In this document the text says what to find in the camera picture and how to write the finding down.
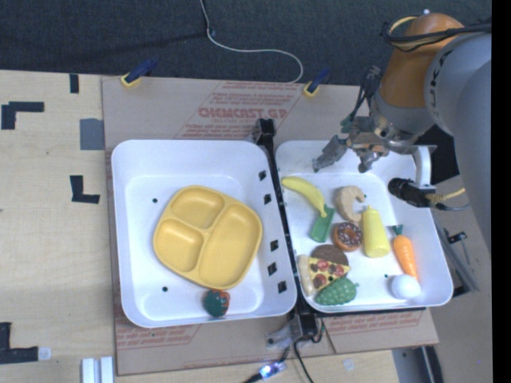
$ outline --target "white cable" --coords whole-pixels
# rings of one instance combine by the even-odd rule
[[[211,35],[211,30],[209,28],[209,16],[208,16],[208,13],[206,12],[206,7],[204,6],[204,2],[203,2],[203,0],[199,0],[199,2],[200,2],[200,8],[202,9],[202,13],[206,20],[206,34],[208,35],[208,40],[210,42],[212,42],[214,45],[216,45],[220,48],[227,49],[229,51],[234,51],[235,53],[281,53],[283,55],[287,55],[288,57],[293,58],[298,63],[298,65],[300,67],[300,73],[299,73],[298,77],[296,79],[294,79],[293,81],[289,81],[289,83],[297,82],[300,80],[300,78],[303,75],[302,62],[295,55],[288,53],[287,51],[282,51],[281,49],[237,49],[237,48],[227,47],[226,45],[223,45],[223,44],[220,44],[219,42],[217,42]]]

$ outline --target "black hole in tray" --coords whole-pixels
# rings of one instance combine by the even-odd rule
[[[271,263],[268,266],[268,275],[273,275],[277,271],[277,263]]]
[[[285,290],[287,290],[287,285],[285,281],[279,282],[279,294],[283,293]]]

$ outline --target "yellow bottle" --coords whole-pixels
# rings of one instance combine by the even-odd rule
[[[372,259],[390,253],[390,242],[378,210],[367,206],[362,213],[362,230],[366,255]]]

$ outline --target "pizza slice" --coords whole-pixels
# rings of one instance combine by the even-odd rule
[[[350,270],[348,265],[333,263],[326,259],[317,259],[309,255],[298,256],[298,271],[303,290],[313,295]]]

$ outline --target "white tray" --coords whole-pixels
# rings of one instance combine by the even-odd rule
[[[347,185],[360,187],[366,200],[364,203],[355,202],[355,211],[362,212],[364,207],[370,204],[379,211],[385,226],[402,224],[403,234],[413,241],[422,293],[411,300],[395,298],[390,292],[390,281],[393,276],[403,272],[394,253],[379,259],[370,259],[363,254],[362,246],[347,253],[351,266],[347,276],[359,284],[355,300],[344,305],[321,306],[316,304],[312,297],[303,294],[308,303],[318,311],[329,314],[411,309],[447,303],[453,293],[453,283],[430,209],[413,207],[387,190],[387,184],[394,177],[415,180],[413,157],[391,152],[374,162],[370,171],[359,173],[360,160],[355,152],[349,149],[341,160],[314,173],[312,160],[321,155],[326,144],[326,141],[314,140],[281,144],[275,156],[280,178],[300,176],[309,180],[322,191],[329,207],[335,207],[334,197],[338,188]],[[309,255],[319,245],[309,237],[318,212],[302,195],[284,187],[283,199],[295,255]],[[342,221],[344,219],[336,212],[332,223]],[[387,235],[390,240],[394,237],[390,227],[387,228]],[[332,243],[330,236],[325,243]]]
[[[121,303],[129,320],[151,328],[278,316],[293,308],[297,290],[262,149],[238,140],[128,140],[114,149],[112,171]],[[161,213],[190,185],[247,204],[263,224],[257,256],[228,290],[231,303],[222,318],[202,307],[206,288],[170,271],[153,252]]]

